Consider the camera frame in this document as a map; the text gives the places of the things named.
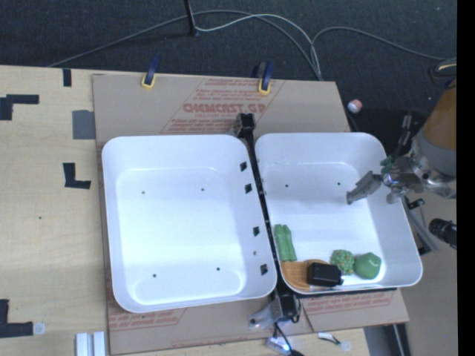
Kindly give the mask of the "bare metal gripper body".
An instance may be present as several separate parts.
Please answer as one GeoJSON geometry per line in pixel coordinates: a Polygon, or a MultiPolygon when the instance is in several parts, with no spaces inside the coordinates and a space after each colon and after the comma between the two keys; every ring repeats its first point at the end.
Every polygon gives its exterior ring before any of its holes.
{"type": "Polygon", "coordinates": [[[456,189],[451,183],[456,177],[448,176],[434,168],[426,157],[387,157],[381,162],[383,184],[391,191],[422,193],[428,191],[444,199],[456,199],[456,189]]]}

